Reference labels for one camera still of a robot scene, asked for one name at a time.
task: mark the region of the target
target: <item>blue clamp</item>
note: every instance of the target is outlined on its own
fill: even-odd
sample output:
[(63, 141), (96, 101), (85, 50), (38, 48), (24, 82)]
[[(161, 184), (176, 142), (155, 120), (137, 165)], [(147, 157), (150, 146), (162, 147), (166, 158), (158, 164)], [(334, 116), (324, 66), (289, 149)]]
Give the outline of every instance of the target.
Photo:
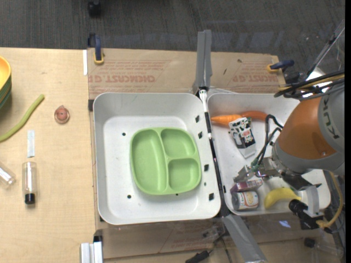
[(292, 59), (283, 60), (283, 61), (277, 62), (276, 64), (268, 65), (267, 70), (269, 73), (278, 72), (279, 69), (282, 69), (282, 71), (284, 72), (288, 67), (291, 67), (294, 64), (295, 62)]
[(101, 52), (101, 40), (95, 33), (90, 33), (88, 38), (88, 47), (95, 47), (94, 63), (101, 65), (104, 63), (104, 54)]

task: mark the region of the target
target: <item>white strip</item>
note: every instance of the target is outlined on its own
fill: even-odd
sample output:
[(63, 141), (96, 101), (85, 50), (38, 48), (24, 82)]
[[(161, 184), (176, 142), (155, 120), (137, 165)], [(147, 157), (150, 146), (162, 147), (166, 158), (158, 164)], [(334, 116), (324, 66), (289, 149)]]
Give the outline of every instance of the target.
[(88, 51), (83, 50), (83, 74), (86, 76), (88, 74)]
[(27, 133), (27, 158), (35, 156), (35, 147), (34, 147), (34, 130), (28, 130)]

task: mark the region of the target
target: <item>green plate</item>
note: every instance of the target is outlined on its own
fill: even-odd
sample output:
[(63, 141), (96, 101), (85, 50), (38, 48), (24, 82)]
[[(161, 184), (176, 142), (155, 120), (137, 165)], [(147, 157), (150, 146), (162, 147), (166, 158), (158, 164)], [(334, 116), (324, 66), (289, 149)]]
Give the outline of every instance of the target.
[(168, 195), (193, 190), (201, 180), (193, 137), (179, 128), (148, 128), (131, 141), (134, 181), (143, 192)]

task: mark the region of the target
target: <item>orange carrot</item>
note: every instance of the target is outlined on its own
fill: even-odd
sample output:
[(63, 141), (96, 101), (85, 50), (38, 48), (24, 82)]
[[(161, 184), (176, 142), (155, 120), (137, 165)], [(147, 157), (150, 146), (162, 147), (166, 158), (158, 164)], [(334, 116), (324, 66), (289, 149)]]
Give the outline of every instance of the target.
[(234, 121), (234, 120), (239, 119), (239, 118), (242, 118), (242, 115), (233, 114), (233, 115), (223, 115), (223, 116), (211, 117), (211, 120), (218, 123), (218, 124), (228, 126), (228, 124), (231, 121)]
[(256, 111), (256, 110), (252, 110), (252, 111), (246, 111), (244, 113), (241, 114), (243, 117), (250, 117), (251, 119), (258, 119), (261, 121), (265, 121), (265, 118), (267, 117), (267, 114), (261, 111)]

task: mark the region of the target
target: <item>gray carpet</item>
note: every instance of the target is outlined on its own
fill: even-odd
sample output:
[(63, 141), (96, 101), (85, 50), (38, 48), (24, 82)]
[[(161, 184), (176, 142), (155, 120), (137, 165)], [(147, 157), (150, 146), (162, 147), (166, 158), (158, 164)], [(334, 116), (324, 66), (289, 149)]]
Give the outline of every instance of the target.
[(0, 47), (84, 49), (95, 32), (103, 47), (196, 51), (212, 31), (213, 52), (267, 53), (306, 71), (345, 18), (346, 0), (0, 0)]

